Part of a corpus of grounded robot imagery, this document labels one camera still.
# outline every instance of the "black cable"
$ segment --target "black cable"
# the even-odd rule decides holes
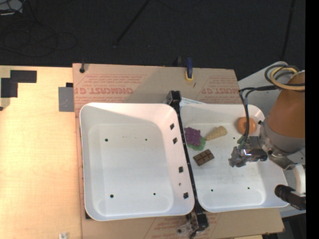
[[[249,135],[249,113],[248,113],[248,95],[250,93],[252,93],[253,91],[269,91],[269,90],[275,90],[276,86],[274,85],[269,85],[269,86],[261,86],[261,87],[248,87],[248,88],[243,88],[239,90],[239,96],[240,99],[242,100],[242,103],[244,105],[244,109],[245,109],[245,116],[246,116],[246,127],[245,127],[245,133],[243,134],[244,136],[244,142],[247,141],[248,139],[248,135]]]
[[[131,20],[131,22],[128,24],[128,26],[124,29],[124,31],[121,33],[121,35],[115,40],[113,47],[116,48],[121,41],[121,39],[124,37],[124,35],[129,31],[131,26],[134,24],[134,22],[139,18],[141,13],[145,10],[146,6],[149,4],[151,0],[146,0],[145,3],[142,5],[142,7],[139,9],[138,13],[134,16],[134,18]]]
[[[204,0],[200,0],[198,3],[196,3],[193,7],[190,7],[190,8],[187,8],[187,9],[175,9],[175,8],[172,8],[171,6],[169,6],[168,4],[164,3],[163,1],[161,0],[156,0],[158,2],[160,2],[161,4],[163,4],[165,7],[171,9],[171,10],[174,10],[174,11],[179,11],[179,12],[183,12],[183,11],[188,11],[188,10],[192,10],[194,9],[196,6],[198,6],[200,3],[202,3]]]
[[[38,20],[30,0],[24,1],[27,1],[32,19],[26,18],[21,13],[15,13],[13,16],[8,17],[12,19],[12,17],[19,16],[22,19],[15,20],[14,18],[7,26],[2,26],[4,27],[4,31],[0,34],[0,42],[5,46],[0,47],[2,51],[22,56],[43,57],[55,50],[71,49],[78,45],[77,37],[74,34],[68,31],[56,32],[52,27]],[[71,44],[62,47],[60,40],[69,41]],[[30,54],[28,53],[29,50],[35,50],[35,52]]]
[[[280,57],[281,60],[285,59],[285,53],[286,53],[286,48],[287,48],[287,44],[288,44],[288,40],[289,40],[291,23],[292,23],[293,15],[294,15],[294,12],[295,12],[295,4],[296,4],[296,0],[292,0],[291,1],[291,6],[290,6],[290,12],[289,12],[289,18],[288,18],[288,24],[287,24],[284,47],[283,47],[282,54],[281,54],[281,57]]]
[[[264,76],[265,76],[265,79],[269,82],[269,83],[271,83],[271,84],[273,84],[273,82],[270,80],[270,78],[269,78],[269,76],[268,76],[268,73],[269,73],[269,71],[270,70],[272,70],[272,69],[274,69],[274,68],[278,68],[278,67],[280,67],[280,70],[278,71],[278,72],[276,72],[276,73],[279,73],[282,69],[285,69],[285,68],[294,68],[297,72],[300,72],[300,69],[298,68],[298,67],[296,67],[296,66],[293,66],[293,65],[280,65],[280,64],[277,64],[277,65],[273,65],[273,66],[270,66],[270,67],[268,67],[267,69],[266,69],[266,71],[265,71],[265,73],[264,73]],[[287,85],[287,86],[305,86],[305,83],[300,83],[300,84],[288,84],[288,83],[286,83],[285,85]]]
[[[8,3],[9,3],[9,1],[11,1],[11,0],[6,0],[6,1],[4,1],[4,2],[0,2],[0,5],[1,5],[1,4],[5,4],[5,3],[6,3],[6,4],[10,7],[10,4],[8,4]]]
[[[274,76],[276,74],[278,74],[281,70],[283,70],[284,67],[280,68],[276,73],[274,73]],[[280,77],[282,77],[283,75],[286,75],[286,74],[293,74],[292,71],[289,71],[289,72],[284,72],[284,73],[281,73],[280,75],[278,75],[275,79],[278,80]],[[285,83],[286,86],[305,86],[306,84],[305,83]]]

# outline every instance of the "cardboard sheet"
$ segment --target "cardboard sheet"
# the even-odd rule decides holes
[[[193,68],[193,81],[185,79],[185,68],[73,64],[74,107],[83,239],[182,239],[176,228],[185,216],[138,218],[98,222],[87,219],[84,207],[84,183],[79,112],[91,102],[163,103],[169,91],[180,91],[183,98],[208,104],[241,104],[238,82],[232,69]],[[282,232],[278,209],[207,213],[210,226],[197,239],[221,239]]]

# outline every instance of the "white tray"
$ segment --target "white tray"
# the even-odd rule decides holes
[[[90,103],[81,109],[80,122],[84,202],[91,218],[191,212],[194,195],[172,107]]]
[[[256,123],[264,120],[259,108],[248,107],[249,116]],[[201,166],[192,157],[204,150],[187,148],[198,201],[205,210],[225,212],[288,205],[274,193],[278,184],[287,185],[283,170],[278,165],[270,160],[247,162],[243,167],[229,165],[228,159],[241,136],[236,122],[245,116],[243,105],[189,104],[181,109],[180,116],[184,128],[200,130],[203,137],[220,125],[228,131],[227,135],[206,142],[204,150],[209,149],[215,158]],[[257,124],[257,130],[251,135],[257,136],[259,128]]]

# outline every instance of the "wire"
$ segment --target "wire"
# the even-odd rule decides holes
[[[268,91],[268,90],[274,90],[274,89],[276,89],[276,88],[273,85],[256,87],[256,88],[248,87],[248,88],[240,89],[239,96],[240,96],[240,99],[241,99],[241,101],[242,101],[242,103],[244,105],[244,109],[245,109],[246,127],[245,127],[245,132],[243,134],[244,137],[241,138],[238,143],[241,143],[241,142],[246,143],[246,141],[248,139],[248,134],[249,134],[248,95],[250,93],[252,93],[253,91]],[[248,92],[246,93],[245,97],[243,97],[243,92],[247,91],[247,90],[248,90]]]
[[[11,0],[6,0],[6,1],[4,1],[4,2],[0,2],[0,4],[5,4],[5,3],[7,3],[8,4],[8,2],[10,2]]]
[[[297,73],[297,71],[294,69],[294,68],[284,68],[285,70],[290,70],[292,72],[294,72],[295,74]],[[270,80],[271,82],[276,85],[277,87],[279,88],[282,88],[282,89],[286,89],[286,90],[296,90],[296,91],[303,91],[306,89],[306,86],[295,86],[295,85],[288,85],[288,84],[283,84],[283,83],[279,83],[275,78],[274,78],[274,75],[276,72],[278,72],[279,70],[282,70],[282,67],[278,67],[276,68],[275,70],[273,70],[271,73],[270,73]]]
[[[282,70],[282,69],[287,69],[287,70],[289,70],[289,71],[291,71],[292,73],[298,73],[298,72],[300,72],[300,70],[299,70],[299,68],[298,67],[296,67],[296,66],[292,66],[292,65],[286,65],[286,64],[282,64],[282,65],[273,65],[273,66],[270,66],[270,67],[268,67],[267,69],[266,69],[266,71],[265,71],[265,74],[264,74],[264,76],[265,76],[265,78],[266,78],[266,80],[269,82],[269,83],[271,83],[271,84],[273,84],[273,82],[271,81],[271,79],[270,79],[270,77],[268,76],[268,74],[269,74],[269,71],[270,70],[272,70],[272,69],[274,69],[274,68],[280,68],[280,70]],[[304,83],[302,83],[302,84],[285,84],[285,86],[304,86],[305,84]]]
[[[6,26],[2,26],[4,30],[0,31],[0,43],[3,43],[4,47],[0,47],[0,50],[22,56],[43,57],[55,50],[67,50],[78,45],[77,37],[71,32],[57,32],[40,21],[34,13],[31,0],[20,0],[21,8],[28,5],[23,10],[24,14],[16,13],[19,11],[11,8],[10,1],[3,2],[9,7],[5,12],[14,15],[9,17],[10,22],[8,21]],[[28,11],[32,18],[26,16]]]
[[[174,11],[179,11],[179,12],[182,12],[182,11],[188,11],[188,10],[192,10],[194,9],[196,6],[198,6],[200,3],[202,3],[204,0],[200,0],[198,3],[196,3],[193,7],[190,7],[190,8],[187,8],[187,9],[176,9],[176,8],[173,8],[171,6],[169,6],[168,4],[166,4],[165,2],[161,1],[161,0],[156,0],[158,2],[160,2],[161,4],[163,4],[165,7],[171,9],[171,10],[174,10]]]

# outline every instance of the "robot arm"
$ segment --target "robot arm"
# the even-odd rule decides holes
[[[285,70],[292,73],[287,84],[277,81],[275,75]],[[306,174],[302,165],[288,159],[305,147],[305,71],[298,71],[295,67],[274,66],[265,72],[270,86],[245,88],[240,95],[246,112],[246,131],[233,148],[229,164],[242,167],[246,162],[266,161],[267,159],[281,166],[284,170],[292,169],[296,178],[296,190],[278,185],[275,194],[282,200],[291,203],[297,209],[306,208]],[[249,136],[249,116],[247,96],[254,90],[280,89],[281,92],[264,121],[260,121],[259,136]]]

